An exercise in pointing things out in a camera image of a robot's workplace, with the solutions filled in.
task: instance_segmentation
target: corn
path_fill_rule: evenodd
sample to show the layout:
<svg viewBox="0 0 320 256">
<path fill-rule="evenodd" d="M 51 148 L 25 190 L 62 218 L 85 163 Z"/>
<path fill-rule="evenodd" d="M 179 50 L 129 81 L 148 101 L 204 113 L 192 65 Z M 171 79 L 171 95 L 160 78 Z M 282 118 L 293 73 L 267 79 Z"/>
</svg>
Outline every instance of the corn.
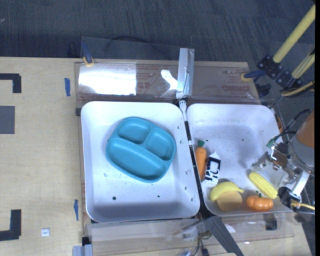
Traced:
<svg viewBox="0 0 320 256">
<path fill-rule="evenodd" d="M 277 190 L 264 177 L 256 171 L 249 174 L 249 180 L 259 189 L 265 196 L 275 199 L 278 195 Z"/>
</svg>

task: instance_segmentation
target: yellow handle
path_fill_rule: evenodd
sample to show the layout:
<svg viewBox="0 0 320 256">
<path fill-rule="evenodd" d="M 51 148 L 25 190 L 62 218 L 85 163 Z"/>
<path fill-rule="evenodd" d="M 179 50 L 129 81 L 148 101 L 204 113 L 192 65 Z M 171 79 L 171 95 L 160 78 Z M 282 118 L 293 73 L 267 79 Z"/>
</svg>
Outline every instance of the yellow handle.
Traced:
<svg viewBox="0 0 320 256">
<path fill-rule="evenodd" d="M 301 63 L 292 71 L 292 77 L 299 79 L 307 70 L 315 63 L 316 54 L 308 55 Z"/>
<path fill-rule="evenodd" d="M 312 22 L 316 19 L 316 5 L 314 4 L 310 10 L 306 13 L 300 23 L 292 31 L 289 37 L 285 40 L 281 48 L 273 56 L 273 61 L 275 63 L 280 63 L 299 38 L 304 34 Z"/>
</svg>

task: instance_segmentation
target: black cable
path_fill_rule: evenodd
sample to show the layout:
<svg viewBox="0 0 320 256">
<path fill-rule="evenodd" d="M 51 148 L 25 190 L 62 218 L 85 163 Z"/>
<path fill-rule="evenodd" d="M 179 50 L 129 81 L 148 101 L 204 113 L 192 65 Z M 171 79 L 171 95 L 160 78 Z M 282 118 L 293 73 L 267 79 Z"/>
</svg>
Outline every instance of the black cable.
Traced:
<svg viewBox="0 0 320 256">
<path fill-rule="evenodd" d="M 276 141 L 277 139 L 279 139 L 281 136 L 286 135 L 286 134 L 296 134 L 297 132 L 294 130 L 287 130 L 286 132 L 282 132 L 281 135 L 277 135 L 275 136 L 273 139 Z"/>
<path fill-rule="evenodd" d="M 161 50 L 159 50 L 155 45 L 149 43 L 147 40 L 138 37 L 138 36 L 133 36 L 133 35 L 118 35 L 112 39 L 109 39 L 110 41 L 107 42 L 104 46 L 104 52 L 107 52 L 107 46 L 112 42 L 112 41 L 117 41 L 117 40 L 121 40 L 121 39 L 133 39 L 134 41 L 139 41 L 141 43 L 145 43 L 148 46 L 151 46 L 152 48 L 154 48 L 157 52 L 159 52 L 160 54 L 162 54 L 166 60 L 171 60 L 171 58 L 169 58 L 164 52 L 162 52 Z"/>
<path fill-rule="evenodd" d="M 201 240 L 201 238 L 199 237 L 199 238 L 198 238 L 198 243 L 197 243 L 197 245 L 196 245 L 196 250 L 195 250 L 195 252 L 194 252 L 192 255 L 190 255 L 190 256 L 195 256 L 195 255 L 197 254 L 197 252 L 199 251 L 199 248 L 200 248 L 200 240 Z"/>
<path fill-rule="evenodd" d="M 304 113 L 310 114 L 310 113 L 311 113 L 310 108 L 306 108 L 306 109 L 300 111 L 293 119 L 290 120 L 290 122 L 288 123 L 288 125 L 286 126 L 286 128 L 285 128 L 278 136 L 276 136 L 276 137 L 279 138 L 280 136 L 284 135 L 284 133 L 285 133 L 286 131 L 288 131 L 288 130 L 291 128 L 291 126 L 297 121 L 297 119 L 298 119 L 302 114 L 304 114 Z"/>
</svg>

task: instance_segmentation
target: blue divided plate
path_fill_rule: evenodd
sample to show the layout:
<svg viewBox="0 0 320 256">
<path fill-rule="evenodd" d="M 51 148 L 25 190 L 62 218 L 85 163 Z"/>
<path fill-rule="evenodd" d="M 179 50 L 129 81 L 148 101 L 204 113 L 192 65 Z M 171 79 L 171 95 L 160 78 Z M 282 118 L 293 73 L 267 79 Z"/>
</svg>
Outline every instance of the blue divided plate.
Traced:
<svg viewBox="0 0 320 256">
<path fill-rule="evenodd" d="M 135 116 L 117 126 L 105 148 L 106 158 L 115 168 L 146 183 L 154 183 L 166 174 L 175 153 L 171 134 Z"/>
</svg>

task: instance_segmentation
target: carrot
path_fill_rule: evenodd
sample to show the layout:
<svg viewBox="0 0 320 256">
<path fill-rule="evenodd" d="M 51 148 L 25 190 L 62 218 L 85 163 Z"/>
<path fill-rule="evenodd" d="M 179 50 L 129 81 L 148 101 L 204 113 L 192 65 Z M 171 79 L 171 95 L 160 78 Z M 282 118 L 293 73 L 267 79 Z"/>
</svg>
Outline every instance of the carrot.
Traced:
<svg viewBox="0 0 320 256">
<path fill-rule="evenodd" d="M 196 166 L 199 172 L 200 180 L 204 178 L 206 170 L 206 159 L 207 159 L 207 150 L 203 147 L 205 144 L 204 141 L 198 141 L 198 147 L 195 150 L 195 161 Z"/>
</svg>

